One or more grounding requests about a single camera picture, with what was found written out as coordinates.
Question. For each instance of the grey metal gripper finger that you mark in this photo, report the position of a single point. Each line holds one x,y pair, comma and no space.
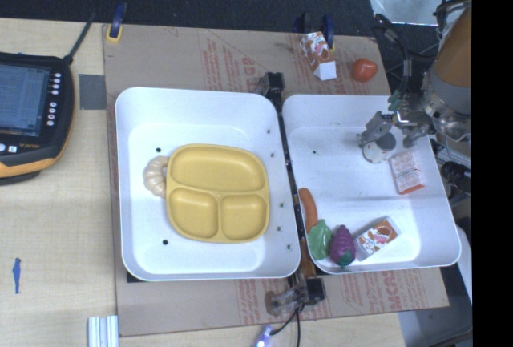
413,135
374,127

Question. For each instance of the purple grapes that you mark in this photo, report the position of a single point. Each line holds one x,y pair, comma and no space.
342,245

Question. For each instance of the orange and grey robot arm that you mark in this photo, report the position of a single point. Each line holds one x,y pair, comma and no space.
455,57

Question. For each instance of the red tomato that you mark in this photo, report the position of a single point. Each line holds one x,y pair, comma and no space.
364,69

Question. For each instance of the yellow divided plate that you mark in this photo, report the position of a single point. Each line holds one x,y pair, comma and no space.
216,193

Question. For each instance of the green leafy vegetable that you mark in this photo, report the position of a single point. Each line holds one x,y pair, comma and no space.
320,239

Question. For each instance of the thin black and white rod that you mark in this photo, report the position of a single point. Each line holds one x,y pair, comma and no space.
289,165

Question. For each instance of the black cylinder on white bracket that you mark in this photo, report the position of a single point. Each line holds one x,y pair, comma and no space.
455,174

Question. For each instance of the white can with grey lid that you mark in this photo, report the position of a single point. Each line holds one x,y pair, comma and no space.
376,153

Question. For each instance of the orange carrot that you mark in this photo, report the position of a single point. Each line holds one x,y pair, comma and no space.
309,205

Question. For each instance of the orange and white carton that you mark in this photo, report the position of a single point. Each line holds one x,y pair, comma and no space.
376,238
318,55

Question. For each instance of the brown cardboard board red print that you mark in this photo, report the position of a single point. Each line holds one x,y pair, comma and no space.
188,53

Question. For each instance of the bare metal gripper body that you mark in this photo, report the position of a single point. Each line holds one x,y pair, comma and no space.
449,123

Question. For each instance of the orange and white packet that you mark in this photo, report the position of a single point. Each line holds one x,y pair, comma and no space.
406,173

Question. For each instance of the white plastic tray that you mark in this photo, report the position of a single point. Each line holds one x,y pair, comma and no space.
200,113
344,193

